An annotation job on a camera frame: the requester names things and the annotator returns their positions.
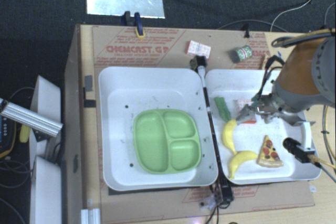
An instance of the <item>small can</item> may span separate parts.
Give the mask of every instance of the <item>small can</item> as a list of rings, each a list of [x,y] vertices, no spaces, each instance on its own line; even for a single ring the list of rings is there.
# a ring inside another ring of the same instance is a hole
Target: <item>small can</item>
[[[245,61],[246,59],[249,59],[251,57],[252,57],[252,49],[248,45],[232,50],[230,52],[230,58],[234,63]]]

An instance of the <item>green plate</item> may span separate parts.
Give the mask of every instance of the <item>green plate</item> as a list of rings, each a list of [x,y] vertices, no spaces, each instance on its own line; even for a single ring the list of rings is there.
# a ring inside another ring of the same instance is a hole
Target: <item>green plate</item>
[[[143,169],[153,174],[172,174],[195,168],[201,160],[196,124],[182,110],[141,112],[133,125],[134,147]]]

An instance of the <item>dark floor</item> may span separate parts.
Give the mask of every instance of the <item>dark floor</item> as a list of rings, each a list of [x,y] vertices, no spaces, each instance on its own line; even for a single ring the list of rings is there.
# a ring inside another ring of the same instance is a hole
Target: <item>dark floor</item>
[[[283,10],[306,0],[163,0],[166,19],[144,19],[145,26],[211,28],[242,19],[272,22]],[[291,32],[308,32],[323,25],[326,9],[335,0],[312,0],[302,9],[282,15],[276,24]],[[0,97],[8,99],[22,87],[33,87],[37,75],[62,87],[65,63],[75,24],[119,25],[120,18],[86,14],[86,0],[0,0]],[[240,29],[243,24],[228,29]],[[269,31],[269,26],[250,23],[252,30]],[[327,26],[335,27],[335,6],[327,17]],[[30,92],[17,96],[18,104],[28,106]],[[28,155],[17,145],[13,159]],[[0,171],[8,180],[8,172]],[[0,187],[0,197],[23,214],[29,223],[29,192],[26,183],[17,189]],[[19,223],[0,201],[0,223]]]

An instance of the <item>toy banana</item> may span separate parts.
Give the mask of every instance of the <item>toy banana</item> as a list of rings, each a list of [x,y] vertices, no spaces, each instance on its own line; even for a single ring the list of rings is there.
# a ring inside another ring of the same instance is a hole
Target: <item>toy banana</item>
[[[256,159],[258,155],[253,151],[240,151],[238,152],[229,163],[229,170],[230,170],[230,179],[233,179],[238,167],[246,161],[251,161]]]
[[[233,143],[233,130],[235,129],[235,127],[237,126],[237,121],[236,119],[232,119],[229,120],[225,125],[224,125],[224,129],[223,129],[223,133],[222,133],[222,141],[224,143],[224,145],[230,149],[234,155],[237,154],[236,150],[235,150],[235,145]]]

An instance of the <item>pizza slice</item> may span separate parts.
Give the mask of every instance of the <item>pizza slice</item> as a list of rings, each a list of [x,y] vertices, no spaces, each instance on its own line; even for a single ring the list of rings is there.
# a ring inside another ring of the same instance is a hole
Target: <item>pizza slice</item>
[[[284,165],[268,135],[265,135],[263,146],[261,147],[257,159],[257,164],[264,167],[280,167]]]

